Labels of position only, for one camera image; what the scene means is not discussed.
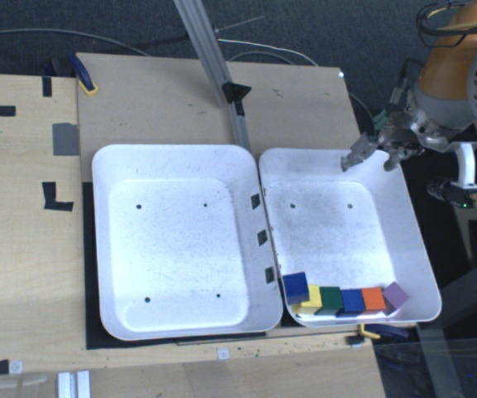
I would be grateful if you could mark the blue cube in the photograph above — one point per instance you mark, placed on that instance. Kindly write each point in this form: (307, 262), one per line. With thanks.
(352, 300)
(295, 286)

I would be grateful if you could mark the green cube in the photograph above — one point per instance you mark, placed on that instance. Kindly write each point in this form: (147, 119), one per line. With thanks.
(331, 297)

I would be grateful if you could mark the black cylinder on white bracket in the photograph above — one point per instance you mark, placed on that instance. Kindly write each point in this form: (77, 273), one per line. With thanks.
(466, 164)

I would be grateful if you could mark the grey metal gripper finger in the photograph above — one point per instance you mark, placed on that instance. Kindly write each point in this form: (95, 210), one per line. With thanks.
(392, 161)
(357, 152)

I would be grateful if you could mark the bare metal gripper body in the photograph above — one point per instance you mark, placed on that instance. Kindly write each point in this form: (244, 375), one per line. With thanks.
(404, 137)

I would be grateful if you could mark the yellow cube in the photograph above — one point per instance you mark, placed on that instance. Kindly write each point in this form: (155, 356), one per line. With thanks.
(313, 297)

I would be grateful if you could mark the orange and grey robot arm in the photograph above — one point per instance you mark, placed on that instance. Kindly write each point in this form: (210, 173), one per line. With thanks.
(449, 69)

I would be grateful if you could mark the flat brown board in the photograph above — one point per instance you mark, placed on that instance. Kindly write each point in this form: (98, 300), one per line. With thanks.
(151, 102)

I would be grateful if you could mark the orange cube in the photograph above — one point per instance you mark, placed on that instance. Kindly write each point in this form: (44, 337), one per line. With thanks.
(373, 298)

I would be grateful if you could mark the purple cube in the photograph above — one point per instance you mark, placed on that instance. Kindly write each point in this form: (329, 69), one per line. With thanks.
(395, 294)

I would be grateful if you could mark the white plastic tray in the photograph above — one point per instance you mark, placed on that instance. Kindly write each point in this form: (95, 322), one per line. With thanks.
(176, 247)
(333, 234)

